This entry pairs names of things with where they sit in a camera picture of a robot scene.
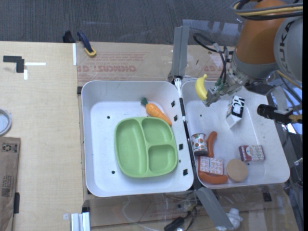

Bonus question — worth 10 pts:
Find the tan round biscuit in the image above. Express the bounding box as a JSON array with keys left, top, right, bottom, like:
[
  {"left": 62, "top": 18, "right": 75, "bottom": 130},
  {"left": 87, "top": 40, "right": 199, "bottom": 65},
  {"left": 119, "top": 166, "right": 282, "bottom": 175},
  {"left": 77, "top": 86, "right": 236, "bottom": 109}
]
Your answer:
[{"left": 226, "top": 158, "right": 249, "bottom": 183}]

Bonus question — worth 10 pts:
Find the crumpled white paper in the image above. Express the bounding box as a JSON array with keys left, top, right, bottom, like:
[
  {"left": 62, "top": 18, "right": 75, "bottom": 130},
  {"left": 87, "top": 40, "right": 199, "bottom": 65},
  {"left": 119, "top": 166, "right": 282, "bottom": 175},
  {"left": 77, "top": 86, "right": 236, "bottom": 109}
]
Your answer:
[{"left": 226, "top": 207, "right": 244, "bottom": 229}]

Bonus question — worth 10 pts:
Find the orange and white packet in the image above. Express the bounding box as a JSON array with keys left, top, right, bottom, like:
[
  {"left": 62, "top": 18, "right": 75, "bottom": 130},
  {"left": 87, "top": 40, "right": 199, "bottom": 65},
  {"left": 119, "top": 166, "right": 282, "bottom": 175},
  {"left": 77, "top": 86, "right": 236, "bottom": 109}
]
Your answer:
[{"left": 199, "top": 155, "right": 224, "bottom": 176}]

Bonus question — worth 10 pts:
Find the red and white carton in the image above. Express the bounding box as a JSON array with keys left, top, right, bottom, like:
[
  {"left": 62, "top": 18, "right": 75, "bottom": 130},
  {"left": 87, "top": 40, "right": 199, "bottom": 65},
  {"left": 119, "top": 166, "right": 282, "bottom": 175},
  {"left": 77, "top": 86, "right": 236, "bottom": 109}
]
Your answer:
[{"left": 238, "top": 144, "right": 266, "bottom": 163}]

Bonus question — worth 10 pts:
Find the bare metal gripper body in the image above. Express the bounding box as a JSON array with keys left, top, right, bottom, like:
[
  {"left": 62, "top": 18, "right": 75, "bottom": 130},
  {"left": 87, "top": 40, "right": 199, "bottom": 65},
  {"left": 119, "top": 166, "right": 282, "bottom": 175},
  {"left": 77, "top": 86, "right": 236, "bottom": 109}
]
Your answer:
[{"left": 208, "top": 68, "right": 249, "bottom": 97}]

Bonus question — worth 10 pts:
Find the white can with orange print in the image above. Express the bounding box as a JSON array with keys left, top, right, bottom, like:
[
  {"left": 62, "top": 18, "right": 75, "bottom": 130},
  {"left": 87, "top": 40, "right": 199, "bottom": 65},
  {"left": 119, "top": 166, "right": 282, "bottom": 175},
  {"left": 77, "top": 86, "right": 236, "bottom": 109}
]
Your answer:
[{"left": 191, "top": 133, "right": 208, "bottom": 156}]

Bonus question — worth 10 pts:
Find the black cylinder on white bracket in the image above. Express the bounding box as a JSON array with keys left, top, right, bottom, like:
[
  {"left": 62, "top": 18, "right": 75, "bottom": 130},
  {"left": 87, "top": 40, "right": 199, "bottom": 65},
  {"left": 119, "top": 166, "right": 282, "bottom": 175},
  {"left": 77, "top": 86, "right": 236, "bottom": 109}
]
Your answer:
[{"left": 257, "top": 85, "right": 293, "bottom": 125}]

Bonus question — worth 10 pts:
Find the orange carrot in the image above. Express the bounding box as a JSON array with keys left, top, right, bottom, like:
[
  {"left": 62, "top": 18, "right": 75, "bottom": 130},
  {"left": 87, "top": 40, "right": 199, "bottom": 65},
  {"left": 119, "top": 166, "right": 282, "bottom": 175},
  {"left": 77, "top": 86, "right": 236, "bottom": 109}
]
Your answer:
[{"left": 140, "top": 97, "right": 173, "bottom": 127}]

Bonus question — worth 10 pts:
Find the orange sausage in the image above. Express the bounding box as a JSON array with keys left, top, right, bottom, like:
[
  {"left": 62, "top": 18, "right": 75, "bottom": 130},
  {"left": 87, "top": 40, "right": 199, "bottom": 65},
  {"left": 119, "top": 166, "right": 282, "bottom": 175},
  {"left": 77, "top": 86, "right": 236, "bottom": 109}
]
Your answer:
[
  {"left": 206, "top": 131, "right": 218, "bottom": 158},
  {"left": 197, "top": 155, "right": 229, "bottom": 185}
]

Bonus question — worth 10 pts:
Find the brown cardboard board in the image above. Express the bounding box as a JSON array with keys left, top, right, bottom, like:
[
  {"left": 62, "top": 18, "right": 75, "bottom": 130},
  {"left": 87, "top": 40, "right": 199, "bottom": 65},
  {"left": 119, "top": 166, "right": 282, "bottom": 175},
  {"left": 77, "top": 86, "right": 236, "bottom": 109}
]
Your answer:
[{"left": 76, "top": 41, "right": 299, "bottom": 227}]

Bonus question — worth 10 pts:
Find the green divided plate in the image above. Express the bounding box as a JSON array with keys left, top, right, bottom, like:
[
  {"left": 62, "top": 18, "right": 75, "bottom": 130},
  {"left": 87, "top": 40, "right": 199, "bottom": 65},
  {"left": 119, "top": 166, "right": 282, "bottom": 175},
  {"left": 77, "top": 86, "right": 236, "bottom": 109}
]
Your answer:
[{"left": 114, "top": 116, "right": 179, "bottom": 179}]

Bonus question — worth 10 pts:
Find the brown paper envelope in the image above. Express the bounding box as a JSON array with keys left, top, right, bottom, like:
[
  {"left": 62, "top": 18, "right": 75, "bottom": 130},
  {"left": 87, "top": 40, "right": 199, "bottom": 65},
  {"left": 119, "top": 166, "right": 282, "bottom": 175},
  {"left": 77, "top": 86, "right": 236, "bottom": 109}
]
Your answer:
[{"left": 0, "top": 136, "right": 21, "bottom": 231}]

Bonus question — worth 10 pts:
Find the black and white milk carton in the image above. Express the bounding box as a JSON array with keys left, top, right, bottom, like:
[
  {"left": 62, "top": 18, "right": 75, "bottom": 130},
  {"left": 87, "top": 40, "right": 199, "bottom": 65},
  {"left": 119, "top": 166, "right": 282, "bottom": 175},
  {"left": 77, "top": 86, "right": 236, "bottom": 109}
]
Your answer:
[{"left": 225, "top": 95, "right": 246, "bottom": 129}]

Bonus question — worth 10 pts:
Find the yellow banana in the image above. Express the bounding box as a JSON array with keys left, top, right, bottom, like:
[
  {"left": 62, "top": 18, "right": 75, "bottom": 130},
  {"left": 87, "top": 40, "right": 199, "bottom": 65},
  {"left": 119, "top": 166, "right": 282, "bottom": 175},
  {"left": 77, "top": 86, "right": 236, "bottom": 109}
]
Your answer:
[{"left": 194, "top": 74, "right": 208, "bottom": 102}]

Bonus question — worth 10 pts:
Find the white plastic tray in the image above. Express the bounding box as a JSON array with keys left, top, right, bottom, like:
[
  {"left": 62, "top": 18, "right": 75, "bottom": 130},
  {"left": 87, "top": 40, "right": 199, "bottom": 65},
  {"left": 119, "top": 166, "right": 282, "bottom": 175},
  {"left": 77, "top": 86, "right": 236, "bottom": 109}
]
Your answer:
[
  {"left": 180, "top": 80, "right": 291, "bottom": 190},
  {"left": 81, "top": 80, "right": 194, "bottom": 198}
]

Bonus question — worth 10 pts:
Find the white tape roll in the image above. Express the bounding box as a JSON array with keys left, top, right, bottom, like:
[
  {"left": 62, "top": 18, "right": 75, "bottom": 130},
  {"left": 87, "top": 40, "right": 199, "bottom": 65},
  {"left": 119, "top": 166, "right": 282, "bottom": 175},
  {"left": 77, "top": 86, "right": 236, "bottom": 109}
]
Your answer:
[{"left": 0, "top": 108, "right": 13, "bottom": 137}]

